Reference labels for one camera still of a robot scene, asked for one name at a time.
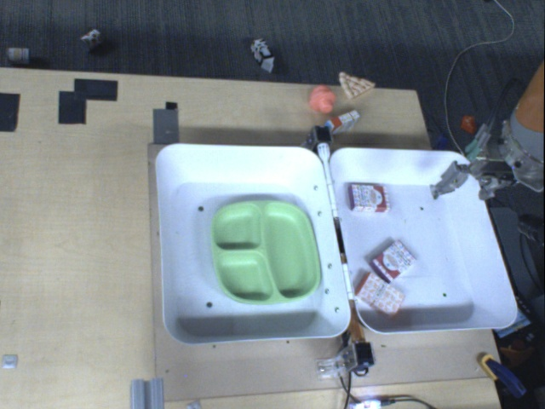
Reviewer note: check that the pink toy food lump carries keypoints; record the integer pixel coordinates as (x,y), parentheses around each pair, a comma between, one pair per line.
(322,99)

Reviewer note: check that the small red object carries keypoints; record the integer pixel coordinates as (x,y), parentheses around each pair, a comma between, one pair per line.
(468,123)

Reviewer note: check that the orange patterned white carton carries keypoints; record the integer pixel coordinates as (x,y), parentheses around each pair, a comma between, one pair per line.
(380,294)

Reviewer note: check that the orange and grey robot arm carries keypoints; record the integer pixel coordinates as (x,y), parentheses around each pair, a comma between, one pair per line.
(532,109)

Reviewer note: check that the thin black and white rod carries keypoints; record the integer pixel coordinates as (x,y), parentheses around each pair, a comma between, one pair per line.
(328,177)

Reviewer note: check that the white plastic tray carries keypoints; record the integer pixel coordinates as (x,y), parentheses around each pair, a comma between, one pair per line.
(187,245)
(451,262)

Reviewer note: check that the dark red carton round label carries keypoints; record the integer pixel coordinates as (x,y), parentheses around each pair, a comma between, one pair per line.
(393,260)

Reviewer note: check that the dark red and white carton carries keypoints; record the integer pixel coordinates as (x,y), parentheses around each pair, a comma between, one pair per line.
(368,197)

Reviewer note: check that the small pale can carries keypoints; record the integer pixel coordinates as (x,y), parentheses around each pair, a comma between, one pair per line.
(18,54)

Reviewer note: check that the toy pizza slice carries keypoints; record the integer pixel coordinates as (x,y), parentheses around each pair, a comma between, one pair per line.
(353,85)

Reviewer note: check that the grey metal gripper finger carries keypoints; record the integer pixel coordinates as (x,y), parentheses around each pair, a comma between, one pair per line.
(490,188)
(449,181)

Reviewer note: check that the green divided plate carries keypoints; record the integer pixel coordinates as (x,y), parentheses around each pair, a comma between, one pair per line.
(289,245)

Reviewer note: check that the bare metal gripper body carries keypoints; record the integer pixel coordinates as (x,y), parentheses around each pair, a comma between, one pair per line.
(526,169)

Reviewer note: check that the red and white small carton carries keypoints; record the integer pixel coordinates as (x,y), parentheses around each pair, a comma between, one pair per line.
(343,121)

